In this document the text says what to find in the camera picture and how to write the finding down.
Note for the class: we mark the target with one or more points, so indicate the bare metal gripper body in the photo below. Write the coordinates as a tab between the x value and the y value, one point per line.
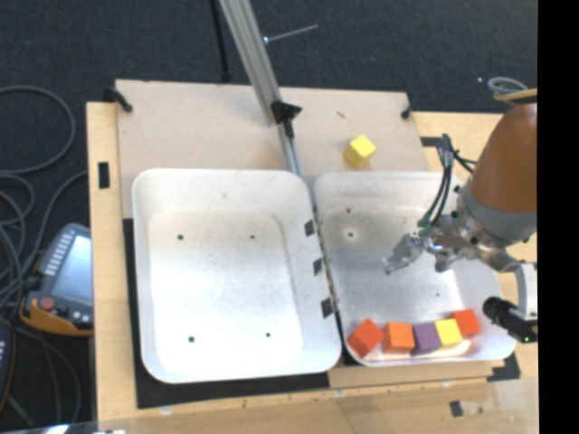
470	242

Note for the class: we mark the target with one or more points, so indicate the pale wood board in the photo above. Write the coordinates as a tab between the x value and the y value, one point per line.
203	129

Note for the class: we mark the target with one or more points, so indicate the orange cube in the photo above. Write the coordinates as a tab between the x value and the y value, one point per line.
399	337

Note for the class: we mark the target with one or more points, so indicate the yellow cube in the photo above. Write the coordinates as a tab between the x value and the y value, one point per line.
359	152
448	332

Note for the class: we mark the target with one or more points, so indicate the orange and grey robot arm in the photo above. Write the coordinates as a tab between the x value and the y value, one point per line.
509	170

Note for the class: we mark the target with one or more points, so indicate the black cylinder on white bracket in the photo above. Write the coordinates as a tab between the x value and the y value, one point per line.
509	317

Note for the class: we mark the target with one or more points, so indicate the white plastic tray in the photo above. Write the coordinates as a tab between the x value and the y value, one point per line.
384	296
226	287

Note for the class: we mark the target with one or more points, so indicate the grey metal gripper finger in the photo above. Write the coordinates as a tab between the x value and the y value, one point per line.
398	256
414	256

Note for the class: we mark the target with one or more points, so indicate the purple cube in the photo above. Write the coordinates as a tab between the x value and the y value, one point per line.
426	337

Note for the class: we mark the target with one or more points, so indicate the red cube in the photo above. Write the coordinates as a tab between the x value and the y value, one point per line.
467	322
365	338

